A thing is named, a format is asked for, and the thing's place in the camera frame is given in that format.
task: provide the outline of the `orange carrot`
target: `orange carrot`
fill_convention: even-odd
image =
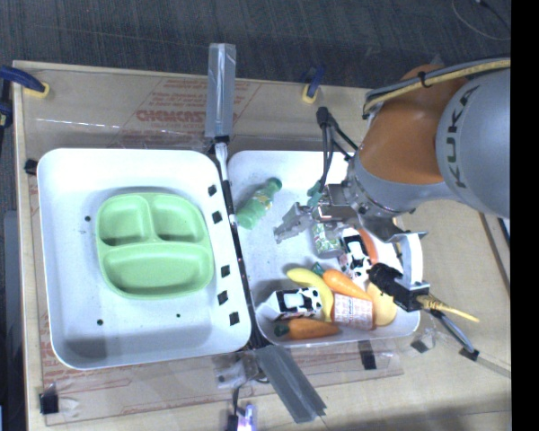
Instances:
[[[372,300],[371,295],[354,283],[350,277],[347,277],[341,273],[338,269],[326,269],[323,272],[323,281],[325,281],[325,284],[333,292],[337,292],[338,294],[343,294],[347,297],[360,298],[362,300]]]
[[[361,236],[361,241],[366,246],[367,249],[367,255],[369,256],[369,259],[371,260],[371,264],[375,265],[379,261],[379,256],[377,255],[377,248],[376,244],[374,243],[374,240],[371,239],[371,236],[369,233],[364,230],[363,228],[358,230],[359,236]]]
[[[278,325],[274,333],[280,337],[289,334],[293,340],[318,339],[337,334],[340,328],[331,322],[313,320],[310,318],[295,318],[289,320],[287,326]]]

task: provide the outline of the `plastic bottle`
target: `plastic bottle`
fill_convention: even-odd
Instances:
[[[247,202],[238,209],[236,217],[240,226],[251,230],[266,215],[273,204],[274,195],[281,190],[281,180],[272,177],[265,187],[258,189]]]

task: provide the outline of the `gray carpet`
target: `gray carpet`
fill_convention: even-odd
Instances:
[[[377,87],[436,56],[447,65],[510,54],[511,0],[0,0],[0,66],[14,59],[205,74],[208,45],[237,47],[237,76]],[[0,164],[0,330],[4,214],[16,208],[13,139]]]

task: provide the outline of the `blue clamp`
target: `blue clamp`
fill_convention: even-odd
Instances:
[[[2,143],[4,141],[4,130],[13,123],[12,101],[10,100],[10,85],[12,82],[21,84],[28,92],[44,97],[49,92],[47,84],[32,75],[15,67],[2,66],[0,68],[0,78],[2,83],[2,97],[0,97],[0,157],[2,154]]]
[[[8,86],[10,86],[10,82],[14,82],[21,84],[24,88],[28,88],[29,90],[37,92],[46,91],[46,85],[40,80],[15,67],[0,67],[0,78],[2,78],[5,83],[8,82]]]
[[[317,89],[319,88],[323,76],[325,75],[325,67],[311,67],[302,77],[302,83],[307,83],[304,88],[302,99],[305,102],[313,103],[317,97]]]

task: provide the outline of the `green divided tray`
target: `green divided tray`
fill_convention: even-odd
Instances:
[[[106,282],[125,297],[186,295],[207,286],[214,276],[204,217],[178,195],[108,198],[96,218],[96,246]]]

